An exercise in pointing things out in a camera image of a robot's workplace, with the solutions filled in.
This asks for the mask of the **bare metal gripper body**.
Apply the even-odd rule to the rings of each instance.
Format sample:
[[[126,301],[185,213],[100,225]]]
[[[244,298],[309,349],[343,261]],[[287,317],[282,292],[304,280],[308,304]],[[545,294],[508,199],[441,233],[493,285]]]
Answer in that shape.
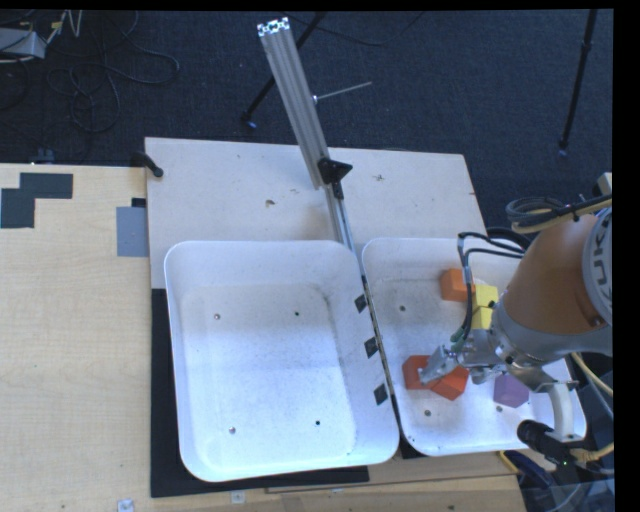
[[[469,370],[475,366],[503,365],[509,372],[538,364],[532,355],[518,348],[499,328],[471,329],[468,332],[460,328],[451,337],[450,350],[456,354],[458,363]]]

